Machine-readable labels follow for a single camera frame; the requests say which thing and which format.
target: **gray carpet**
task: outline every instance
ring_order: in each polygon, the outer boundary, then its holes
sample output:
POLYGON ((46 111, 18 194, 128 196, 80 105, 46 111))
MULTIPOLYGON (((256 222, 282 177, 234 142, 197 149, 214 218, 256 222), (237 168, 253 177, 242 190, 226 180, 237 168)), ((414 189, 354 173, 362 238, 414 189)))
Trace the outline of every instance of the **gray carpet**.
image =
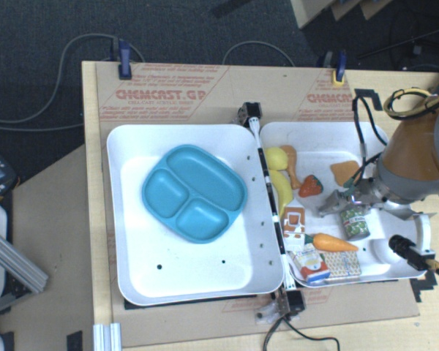
MULTIPOLYGON (((281 48, 299 67, 316 66, 328 50, 346 50, 349 69, 439 71, 439 34, 421 43, 418 56, 413 46, 403 45, 357 58, 438 28, 439 0, 395 0, 371 20, 355 8, 336 22, 327 10, 302 30, 290 0, 0 0, 0 118, 26 117, 46 103, 62 50, 82 34, 123 37, 149 62, 221 64, 231 46, 260 40, 281 48)), ((19 127, 81 122, 80 62, 107 58, 109 47, 107 39, 75 43, 55 101, 19 127)), ((253 45, 235 50, 228 64, 289 66, 278 52, 253 45)), ((0 153, 23 181, 81 144, 81 128, 39 134, 0 130, 0 153)))

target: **red toy fruit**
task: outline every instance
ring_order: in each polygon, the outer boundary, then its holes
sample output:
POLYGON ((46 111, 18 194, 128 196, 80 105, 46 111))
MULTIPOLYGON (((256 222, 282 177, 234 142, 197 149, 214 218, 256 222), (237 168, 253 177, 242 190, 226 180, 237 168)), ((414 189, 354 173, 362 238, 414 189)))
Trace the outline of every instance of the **red toy fruit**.
POLYGON ((300 197, 319 195, 323 191, 322 183, 315 175, 308 175, 299 189, 300 197))

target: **green package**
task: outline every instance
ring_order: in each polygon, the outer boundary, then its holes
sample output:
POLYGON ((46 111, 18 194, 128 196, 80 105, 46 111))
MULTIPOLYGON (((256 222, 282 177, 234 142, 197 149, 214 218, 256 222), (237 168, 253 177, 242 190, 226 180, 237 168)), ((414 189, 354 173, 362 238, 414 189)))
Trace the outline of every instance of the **green package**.
POLYGON ((357 241, 371 234, 362 210, 358 208, 346 209, 340 212, 340 216, 349 241, 357 241))

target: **blue clamp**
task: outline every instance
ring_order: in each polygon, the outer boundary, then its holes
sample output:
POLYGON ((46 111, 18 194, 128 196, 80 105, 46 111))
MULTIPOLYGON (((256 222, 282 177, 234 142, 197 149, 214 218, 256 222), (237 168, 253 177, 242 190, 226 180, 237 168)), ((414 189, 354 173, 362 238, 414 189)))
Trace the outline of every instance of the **blue clamp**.
POLYGON ((132 69, 130 68, 130 44, 125 40, 119 39, 119 79, 132 79, 132 69))
POLYGON ((343 86, 345 83, 345 68, 346 68, 346 52, 341 50, 338 53, 337 68, 334 70, 331 81, 334 86, 343 86))

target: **black cable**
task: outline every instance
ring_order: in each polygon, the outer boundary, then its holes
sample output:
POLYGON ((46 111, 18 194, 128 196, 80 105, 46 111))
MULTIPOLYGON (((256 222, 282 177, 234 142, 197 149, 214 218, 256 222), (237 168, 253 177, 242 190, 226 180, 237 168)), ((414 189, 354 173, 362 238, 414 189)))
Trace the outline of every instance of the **black cable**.
MULTIPOLYGON (((380 136, 379 131, 377 130, 377 127, 375 126, 375 122, 374 122, 374 118, 372 117, 372 113, 371 110, 369 108, 369 105, 367 104, 366 100, 363 97, 357 96, 354 100, 353 100, 353 112, 355 113, 355 116, 358 115, 358 105, 357 102, 358 100, 361 100, 362 103, 364 104, 364 107, 366 108, 367 111, 367 115, 369 116, 369 122, 371 123, 371 127, 372 127, 372 131, 374 132, 375 136, 377 137, 377 139, 379 139, 379 141, 384 144, 385 146, 387 146, 387 142, 380 136)), ((361 132, 361 127, 356 127, 359 132, 358 132, 358 136, 361 134, 362 136, 362 132, 361 132)))
MULTIPOLYGON (((358 138, 359 138, 359 142, 361 144, 361 146, 364 147, 364 145, 366 144, 364 141, 364 136, 363 136, 363 132, 361 130, 361 125, 359 123, 359 113, 358 113, 358 101, 361 100, 362 103, 364 104, 366 111, 367 111, 367 115, 369 116, 369 121, 371 123, 371 127, 372 127, 372 131, 374 132, 375 136, 377 137, 377 139, 379 139, 379 141, 387 146, 387 142, 380 136, 377 127, 375 126, 375 122, 374 122, 374 118, 372 117, 372 113, 371 110, 369 108, 369 105, 367 104, 366 100, 361 97, 361 96, 357 96, 353 99, 353 118, 354 118, 354 124, 356 126, 356 131, 358 132, 358 138)), ((359 176, 359 178, 353 183, 354 186, 356 186, 362 179, 364 171, 366 170, 366 167, 368 164, 374 162, 375 160, 378 159, 380 154, 376 154, 373 157, 371 157, 369 160, 367 160, 366 158, 366 148, 364 147, 361 150, 361 156, 362 156, 362 163, 361 163, 361 167, 356 171, 356 173, 353 175, 352 179, 355 180, 356 177, 358 176, 358 174, 360 173, 361 175, 359 176)))
POLYGON ((304 337, 305 339, 309 339, 310 341, 335 341, 337 343, 337 350, 339 351, 339 340, 337 338, 335 338, 333 336, 326 336, 323 338, 314 338, 311 336, 307 336, 307 335, 303 334, 301 331, 299 331, 298 329, 294 328, 294 326, 292 326, 291 323, 287 319, 284 319, 284 321, 293 331, 295 331, 297 334, 304 337))
POLYGON ((226 51, 226 54, 222 58, 222 63, 221 64, 225 65, 226 64, 226 59, 228 58, 229 54, 231 52, 233 52, 233 50, 235 50, 236 48, 239 48, 239 47, 241 47, 243 45, 265 45, 266 47, 273 48, 274 50, 276 50, 276 52, 281 53, 289 61, 289 63, 291 64, 292 67, 296 67, 296 65, 294 64, 294 62, 291 59, 291 57, 288 56, 283 50, 280 50, 276 45, 273 45, 273 44, 270 44, 270 43, 267 43, 267 42, 260 42, 258 40, 248 40, 246 42, 241 42, 241 43, 238 43, 236 45, 233 45, 233 47, 229 48, 226 51))
MULTIPOLYGON (((50 105, 53 103, 53 101, 54 101, 54 99, 55 99, 55 97, 57 95, 57 91, 59 90, 59 87, 60 87, 60 84, 61 84, 65 57, 67 55, 67 51, 69 50, 69 48, 72 46, 72 44, 74 42, 76 42, 76 41, 78 41, 80 39, 98 39, 98 38, 106 38, 106 39, 111 39, 111 40, 119 39, 115 35, 91 33, 91 34, 83 34, 83 35, 80 35, 80 36, 75 37, 72 40, 70 40, 65 45, 64 50, 62 51, 62 54, 60 56, 59 70, 57 72, 56 85, 55 85, 55 87, 53 89, 53 92, 52 92, 52 95, 50 96, 50 99, 44 104, 43 107, 41 107, 41 109, 39 109, 36 113, 31 114, 30 116, 25 117, 25 118, 19 118, 19 119, 16 119, 16 120, 7 120, 7 119, 1 119, 0 118, 0 124, 22 124, 24 122, 28 122, 28 121, 33 120, 36 117, 42 115, 50 107, 50 105)), ((145 58, 140 53, 140 51, 137 48, 135 48, 134 46, 132 46, 132 45, 130 45, 130 47, 137 54, 137 56, 140 58, 140 60, 145 62, 145 58)), ((72 129, 73 127, 74 126, 70 126, 70 127, 57 127, 56 129, 72 129)), ((37 129, 37 130, 39 130, 39 131, 51 131, 50 129, 37 129)), ((24 130, 24 129, 23 130, 11 130, 11 129, 8 129, 8 131, 32 131, 32 129, 26 129, 26 130, 24 130)))
POLYGON ((270 328, 269 332, 265 335, 265 340, 263 341, 262 351, 266 351, 266 347, 268 346, 271 336, 273 336, 274 332, 278 329, 279 325, 283 321, 283 317, 279 318, 273 326, 270 328))
MULTIPOLYGON (((382 154, 382 152, 379 152, 378 154, 375 154, 373 157, 371 157, 369 160, 367 160, 366 161, 366 166, 376 162, 379 159, 381 154, 382 154)), ((365 167, 363 167, 363 166, 359 167, 359 169, 351 176, 351 178, 353 180, 355 180, 359 173, 364 173, 364 171, 366 170, 366 166, 365 167)), ((356 182, 356 184, 359 183, 361 178, 362 178, 362 174, 361 174, 361 177, 359 178, 359 180, 356 182)))
MULTIPOLYGON (((394 17, 392 18, 391 22, 390 22, 390 26, 389 26, 389 47, 394 45, 394 27, 396 26, 396 22, 399 18, 399 16, 403 17, 403 21, 406 22, 407 21, 407 14, 406 13, 410 13, 413 17, 413 24, 411 25, 411 31, 415 31, 419 28, 419 21, 417 19, 417 17, 414 15, 414 13, 408 9, 402 9, 399 10, 398 12, 395 13, 394 17)), ((400 56, 399 60, 396 61, 395 57, 394 57, 394 49, 395 48, 400 48, 401 45, 398 45, 394 48, 390 48, 389 49, 389 58, 390 58, 390 62, 392 65, 393 70, 399 70, 399 66, 402 63, 402 61, 404 59, 406 59, 407 56, 400 56)))
POLYGON ((5 132, 59 132, 59 131, 63 131, 63 130, 77 129, 78 127, 83 127, 83 126, 84 126, 83 123, 67 125, 67 126, 60 126, 60 127, 43 127, 43 128, 3 127, 3 126, 0 126, 0 130, 5 131, 5 132))
POLYGON ((282 321, 284 321, 286 323, 286 325, 288 325, 292 331, 294 331, 295 333, 299 334, 301 337, 308 339, 310 341, 335 341, 337 343, 337 351, 340 351, 339 340, 337 338, 335 338, 333 336, 327 336, 327 337, 323 337, 323 338, 315 338, 315 337, 307 336, 306 334, 303 334, 298 329, 294 328, 294 326, 291 325, 290 321, 286 317, 279 318, 272 325, 272 327, 270 328, 268 333, 265 335, 265 340, 263 341, 262 351, 267 351, 267 346, 270 342, 270 339, 273 336, 273 334, 275 333, 275 331, 278 329, 278 327, 280 326, 282 321))
POLYGON ((411 67, 403 67, 404 72, 437 72, 439 73, 439 65, 435 64, 418 64, 411 67))
MULTIPOLYGON (((401 96, 403 96, 403 95, 416 95, 416 96, 419 96, 419 97, 423 97, 425 99, 427 97, 425 94, 420 93, 420 92, 416 92, 416 91, 398 90, 398 91, 395 91, 391 95, 390 100, 389 100, 389 102, 387 104, 387 110, 390 111, 390 112, 394 112, 394 102, 395 102, 395 100, 400 99, 401 96)), ((426 114, 432 113, 432 112, 434 112, 438 108, 439 108, 439 100, 436 103, 430 105, 429 107, 425 106, 425 108, 422 109, 421 112, 419 112, 419 113, 409 114, 409 115, 406 115, 406 116, 401 115, 401 114, 399 116, 393 116, 392 114, 389 114, 389 117, 394 119, 394 120, 397 120, 397 121, 412 120, 412 119, 415 119, 415 118, 419 118, 419 117, 425 116, 426 114)))

